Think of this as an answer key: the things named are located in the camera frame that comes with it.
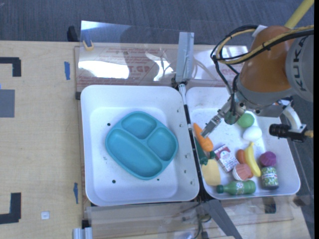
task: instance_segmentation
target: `green ball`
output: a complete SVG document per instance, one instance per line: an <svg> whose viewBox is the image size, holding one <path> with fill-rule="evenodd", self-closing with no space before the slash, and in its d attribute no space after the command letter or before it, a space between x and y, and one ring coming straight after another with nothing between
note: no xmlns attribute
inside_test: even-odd
<svg viewBox="0 0 319 239"><path fill-rule="evenodd" d="M251 126L254 123L254 121L255 121L254 116L248 113L244 113L237 121L237 124L243 128L247 128Z"/></svg>

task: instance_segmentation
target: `gray square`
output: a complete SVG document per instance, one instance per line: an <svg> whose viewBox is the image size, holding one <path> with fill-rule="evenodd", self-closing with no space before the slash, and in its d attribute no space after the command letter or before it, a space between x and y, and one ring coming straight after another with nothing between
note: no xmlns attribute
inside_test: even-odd
<svg viewBox="0 0 319 239"><path fill-rule="evenodd" d="M0 118L14 117L14 90L0 90Z"/></svg>

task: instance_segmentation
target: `green can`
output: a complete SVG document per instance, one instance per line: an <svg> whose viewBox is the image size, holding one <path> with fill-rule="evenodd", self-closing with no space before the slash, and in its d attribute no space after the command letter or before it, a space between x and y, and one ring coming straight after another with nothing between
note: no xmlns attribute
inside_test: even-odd
<svg viewBox="0 0 319 239"><path fill-rule="evenodd" d="M278 189L277 171L273 166L263 167L261 169L261 181L263 189Z"/></svg>

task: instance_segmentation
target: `yellow pole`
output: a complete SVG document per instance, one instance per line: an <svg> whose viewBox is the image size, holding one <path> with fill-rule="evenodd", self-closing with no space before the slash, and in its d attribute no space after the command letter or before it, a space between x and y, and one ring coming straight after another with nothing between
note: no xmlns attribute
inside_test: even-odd
<svg viewBox="0 0 319 239"><path fill-rule="evenodd" d="M290 17L290 19L288 19L285 26L288 28L294 28L314 2L315 0L303 0L300 6L295 10L294 14Z"/></svg>

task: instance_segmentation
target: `yellow banana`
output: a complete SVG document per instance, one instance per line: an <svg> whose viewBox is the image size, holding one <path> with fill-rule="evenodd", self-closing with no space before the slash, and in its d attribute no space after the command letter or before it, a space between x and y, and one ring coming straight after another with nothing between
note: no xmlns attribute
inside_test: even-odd
<svg viewBox="0 0 319 239"><path fill-rule="evenodd" d="M255 159L253 145L254 143L251 142L249 146L245 149L245 161L249 165L252 173L257 177L260 177L261 171Z"/></svg>

